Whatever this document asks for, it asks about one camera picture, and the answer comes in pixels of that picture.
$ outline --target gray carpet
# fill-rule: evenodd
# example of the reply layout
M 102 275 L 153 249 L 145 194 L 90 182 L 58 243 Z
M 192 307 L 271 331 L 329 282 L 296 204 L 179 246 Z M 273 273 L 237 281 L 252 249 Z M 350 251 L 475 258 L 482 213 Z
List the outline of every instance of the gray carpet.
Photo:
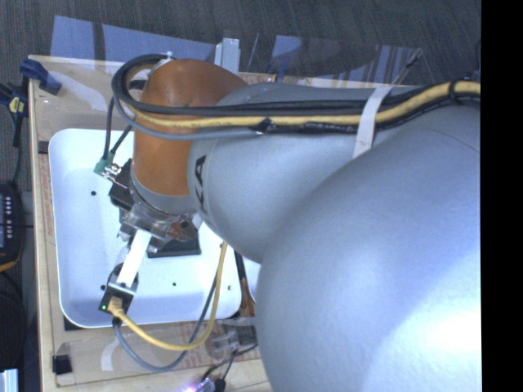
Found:
M 481 39 L 481 0 L 0 0 L 1 83 L 20 84 L 20 62 L 29 54 L 51 53 L 56 16 L 200 42 L 261 33 L 419 47 L 433 82 L 474 70 Z M 74 35 L 60 38 L 74 40 Z M 26 123 L 16 177 L 20 191 L 31 190 L 28 137 Z M 1 108 L 1 181 L 11 179 L 15 169 L 11 138 L 11 119 Z M 9 274 L 22 280 L 19 266 Z

